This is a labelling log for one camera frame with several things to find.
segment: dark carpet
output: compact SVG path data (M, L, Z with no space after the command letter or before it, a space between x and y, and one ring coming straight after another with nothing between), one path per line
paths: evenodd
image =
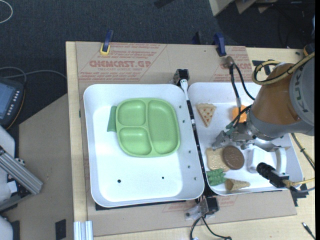
M239 14L235 3L213 17L209 0L3 0L13 16L0 24L0 68L26 73L52 70L66 74L66 41L191 44L200 32L211 45L220 32L226 45L302 49L312 42L315 0L279 0L259 13ZM292 2L298 5L287 5ZM10 8L0 2L0 22ZM2 70L0 76L16 74ZM67 93L66 80L52 73L27 77L26 99L16 125Z

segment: white tray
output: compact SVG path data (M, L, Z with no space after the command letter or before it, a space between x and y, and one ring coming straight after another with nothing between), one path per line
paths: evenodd
M255 83L246 83L245 86L253 97L258 94L260 89L260 86ZM239 96L241 97L241 103L245 106L252 104L253 101L245 93L242 84L236 83L236 87ZM212 143L216 140L216 136L222 130L225 130L226 125L231 122L231 110L236 106L236 96L231 83L223 82L194 83L189 87L188 95L193 108L194 120L196 124L196 130L199 138L199 144L205 170L209 171L207 157L205 154L206 149L212 146ZM211 103L216 106L216 110L208 128L204 126L201 118L197 113L196 104L198 103ZM286 173L290 175L291 181L302 181L302 170L289 135L286 134L281 139L279 138L273 140L272 143L276 146L290 147L286 151ZM263 178L258 173L251 173L247 170L246 164L248 160L248 154L252 151L253 148L242 150L245 158L244 166L239 170L229 170L225 175L226 178L250 182L250 187L230 192L226 190L224 184L220 184L217 186L211 186L212 191L214 191L218 195L234 195L279 190L278 188L271 185L267 179ZM261 162L265 162L276 168L276 154L274 152L266 153L264 160Z
M111 106L131 98L158 98L175 109L178 150L164 157L134 157L107 132ZM183 91L172 84L94 84L83 95L88 139L91 194L107 208L192 200L204 191L204 180Z

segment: green divided plate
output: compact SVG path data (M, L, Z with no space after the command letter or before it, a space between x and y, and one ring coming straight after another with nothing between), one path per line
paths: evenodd
M111 107L107 131L117 133L119 145L135 157L163 157L180 145L175 109L158 98L131 98Z

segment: screen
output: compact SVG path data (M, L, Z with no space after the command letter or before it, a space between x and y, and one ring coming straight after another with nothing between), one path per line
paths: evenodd
M4 83L0 83L0 119L3 119L8 110L10 101L15 94L15 88Z

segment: green handle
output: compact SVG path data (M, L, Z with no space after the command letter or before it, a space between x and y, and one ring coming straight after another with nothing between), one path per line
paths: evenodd
M117 132L116 110L117 110L117 106L112 106L110 109L109 122L108 122L108 127L106 129L107 132Z

